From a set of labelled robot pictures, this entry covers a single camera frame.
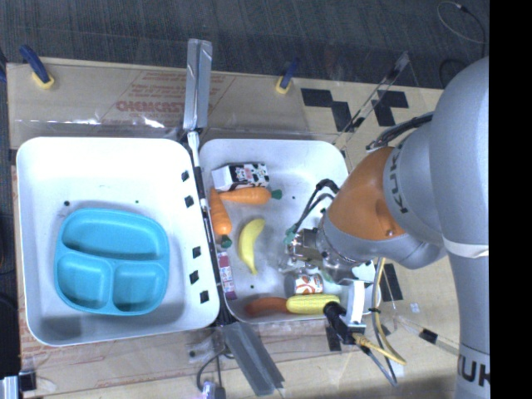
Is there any white and orange can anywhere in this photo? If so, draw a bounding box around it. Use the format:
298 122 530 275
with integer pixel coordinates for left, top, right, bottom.
292 273 325 296

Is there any brown cardboard board red print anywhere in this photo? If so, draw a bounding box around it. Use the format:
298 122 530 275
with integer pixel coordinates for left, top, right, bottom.
6 56 462 399

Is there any yellow banana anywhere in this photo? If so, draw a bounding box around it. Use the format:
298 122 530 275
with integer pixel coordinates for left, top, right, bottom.
237 218 267 276

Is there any white cow print carton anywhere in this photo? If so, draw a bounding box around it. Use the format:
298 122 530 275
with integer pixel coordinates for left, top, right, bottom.
210 162 271 193

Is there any orange sausage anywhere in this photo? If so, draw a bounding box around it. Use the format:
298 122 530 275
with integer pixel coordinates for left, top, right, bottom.
244 296 290 318

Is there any blue divided plate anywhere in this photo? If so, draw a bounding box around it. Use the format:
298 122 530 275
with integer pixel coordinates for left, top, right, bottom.
53 208 171 317

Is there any white and purple carton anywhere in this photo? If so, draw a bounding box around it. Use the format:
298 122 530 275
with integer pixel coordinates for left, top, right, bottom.
216 250 239 301

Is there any yellow corn cob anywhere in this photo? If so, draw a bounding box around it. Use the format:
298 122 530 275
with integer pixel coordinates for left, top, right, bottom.
285 293 342 317

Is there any white plastic tray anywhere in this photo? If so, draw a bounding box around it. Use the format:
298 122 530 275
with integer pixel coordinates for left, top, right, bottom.
198 138 382 326
15 135 221 347

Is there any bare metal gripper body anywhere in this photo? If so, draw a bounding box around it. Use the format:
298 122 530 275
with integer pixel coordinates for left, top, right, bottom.
285 226 330 272

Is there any orange carrot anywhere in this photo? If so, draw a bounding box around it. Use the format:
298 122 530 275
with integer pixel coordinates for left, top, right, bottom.
208 187 234 249
217 185 283 206

